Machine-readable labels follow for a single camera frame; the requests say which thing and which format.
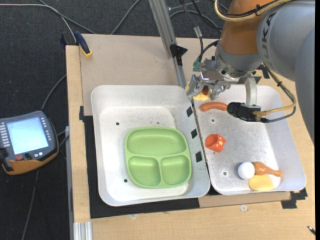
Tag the green divided plate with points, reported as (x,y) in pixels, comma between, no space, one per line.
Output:
(156,156)

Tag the white ball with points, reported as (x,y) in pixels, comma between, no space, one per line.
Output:
(246,170)

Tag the yellow crisp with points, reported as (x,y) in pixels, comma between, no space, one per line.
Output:
(261,183)

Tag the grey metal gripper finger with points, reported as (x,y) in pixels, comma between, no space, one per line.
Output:
(216,91)
(193,86)

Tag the black cylinder on white bracket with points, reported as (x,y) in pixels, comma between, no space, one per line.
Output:
(243,111)

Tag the orange cup with star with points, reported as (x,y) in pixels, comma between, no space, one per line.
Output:
(215,143)

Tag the orange chicken drumstick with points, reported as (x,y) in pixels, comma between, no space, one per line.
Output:
(262,169)

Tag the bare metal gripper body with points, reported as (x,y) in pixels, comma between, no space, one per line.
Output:
(212,75)

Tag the white plastic tray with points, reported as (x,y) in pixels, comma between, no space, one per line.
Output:
(250,139)
(110,139)

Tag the yellow and red toy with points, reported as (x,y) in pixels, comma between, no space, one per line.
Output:
(201,97)

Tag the orange sausage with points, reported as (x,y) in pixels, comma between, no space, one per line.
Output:
(213,106)

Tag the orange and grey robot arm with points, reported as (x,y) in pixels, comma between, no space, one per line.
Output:
(280,29)

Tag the brown cardboard board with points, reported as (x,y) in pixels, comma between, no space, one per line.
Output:
(130,61)

